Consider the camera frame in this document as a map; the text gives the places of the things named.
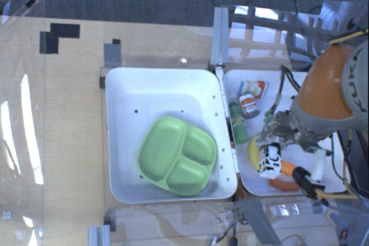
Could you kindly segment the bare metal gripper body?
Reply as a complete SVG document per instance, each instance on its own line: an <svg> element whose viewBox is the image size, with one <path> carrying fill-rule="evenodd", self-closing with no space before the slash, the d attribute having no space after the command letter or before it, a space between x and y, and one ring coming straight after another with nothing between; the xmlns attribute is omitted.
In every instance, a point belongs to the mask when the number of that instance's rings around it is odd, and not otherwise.
<svg viewBox="0 0 369 246"><path fill-rule="evenodd" d="M293 140L293 145L300 146L308 153L321 149L318 143L327 138L327 135L317 134L303 125L292 111L277 112L272 119L270 131L274 137Z"/></svg>

